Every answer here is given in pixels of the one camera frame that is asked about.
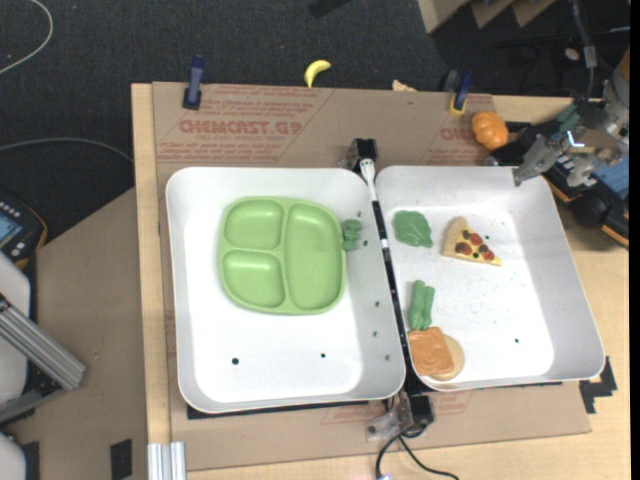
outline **toy pizza slice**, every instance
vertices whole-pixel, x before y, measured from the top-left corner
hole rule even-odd
[[[467,224],[464,217],[456,217],[444,237],[442,255],[460,260],[502,265],[502,261],[485,243],[484,239]]]

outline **black floor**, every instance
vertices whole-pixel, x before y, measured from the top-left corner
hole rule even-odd
[[[39,0],[51,11],[51,41],[0,73],[0,186],[45,220],[54,238],[133,186],[120,155],[86,144],[5,146],[43,138],[99,141],[131,155],[130,84],[186,81],[193,53],[207,59],[204,82],[297,85],[309,62],[332,69],[316,85],[390,89],[399,79],[438,90],[449,69],[470,69],[472,91],[568,95],[583,91],[582,63],[570,43],[505,41],[576,36],[568,0],[526,27],[510,10],[480,30],[469,6],[433,34],[416,0],[352,0],[322,16],[317,0]],[[583,0],[592,32],[628,27],[627,0]],[[0,70],[47,34],[37,5],[0,0]],[[626,33],[597,35],[595,93],[629,46]]]

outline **white cable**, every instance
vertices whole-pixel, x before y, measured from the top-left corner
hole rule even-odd
[[[0,69],[0,75],[3,75],[4,73],[9,71],[10,69],[15,68],[16,66],[22,64],[23,62],[28,61],[33,56],[37,55],[40,52],[40,50],[42,50],[45,46],[47,46],[47,43],[51,40],[51,36],[53,35],[53,16],[51,15],[51,12],[49,11],[49,9],[47,9],[47,7],[42,2],[39,2],[38,0],[23,0],[23,1],[27,1],[27,2],[31,2],[33,4],[36,4],[38,7],[40,7],[45,12],[45,14],[47,15],[47,19],[49,20],[49,33],[47,34],[47,37],[42,42],[42,44],[40,46],[38,46],[35,50],[33,50],[31,53],[29,53],[28,55],[26,55],[26,56],[22,57],[21,59],[17,60],[13,64],[9,64],[8,66]]]

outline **banana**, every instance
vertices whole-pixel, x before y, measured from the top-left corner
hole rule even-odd
[[[309,64],[304,72],[304,81],[307,84],[307,87],[311,87],[313,85],[313,80],[318,73],[326,71],[330,67],[331,64],[326,60],[316,60]]]

